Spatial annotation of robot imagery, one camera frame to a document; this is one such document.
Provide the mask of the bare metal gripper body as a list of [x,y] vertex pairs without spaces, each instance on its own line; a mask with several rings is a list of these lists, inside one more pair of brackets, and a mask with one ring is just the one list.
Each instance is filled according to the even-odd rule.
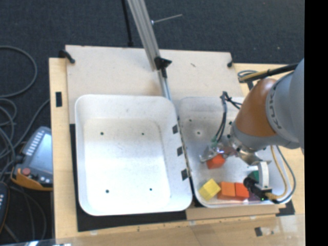
[[257,156],[256,151],[245,148],[241,145],[236,145],[232,143],[222,143],[220,142],[218,145],[218,153],[223,156],[224,159],[228,159],[230,157],[237,157],[243,160],[249,166],[255,166],[260,162],[265,162],[268,165],[272,162],[271,160],[264,160]]

